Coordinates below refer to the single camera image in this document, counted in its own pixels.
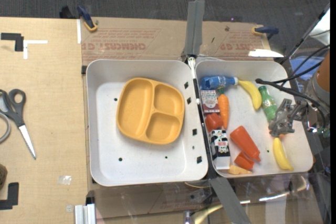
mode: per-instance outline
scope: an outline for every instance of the small carton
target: small carton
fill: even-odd
[[[230,149],[225,130],[210,133],[211,155],[216,169],[230,168]]]
[[[212,113],[219,114],[219,105],[215,90],[201,90],[203,114],[206,116]]]

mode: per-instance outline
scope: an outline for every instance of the gray strap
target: gray strap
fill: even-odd
[[[225,177],[209,180],[231,223],[251,224],[229,181]]]
[[[202,45],[202,22],[205,10],[204,0],[195,0],[188,4],[187,31],[185,35],[184,55],[198,55]]]
[[[6,122],[6,125],[7,125],[7,130],[6,130],[5,134],[0,137],[0,143],[2,143],[7,139],[7,137],[11,133],[11,127],[10,127],[11,123],[9,122],[9,119],[7,118],[7,116],[5,114],[2,114],[1,112],[0,112],[0,118],[2,118]]]

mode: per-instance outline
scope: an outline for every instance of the orange carrot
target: orange carrot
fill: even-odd
[[[224,129],[227,129],[227,124],[229,121],[229,98],[224,95],[220,94],[219,97],[217,98],[218,101],[218,106],[219,106],[219,111],[221,118],[223,120],[223,127]]]

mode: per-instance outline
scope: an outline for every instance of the green bottle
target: green bottle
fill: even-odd
[[[270,122],[275,118],[278,106],[275,103],[273,97],[269,95],[266,86],[260,86],[258,90],[261,93],[261,99],[262,99],[261,107],[263,108],[266,114],[268,122]]]

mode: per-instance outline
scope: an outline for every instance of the bottle cap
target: bottle cap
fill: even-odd
[[[234,85],[238,85],[238,78],[237,77],[233,77],[235,80],[235,84]]]

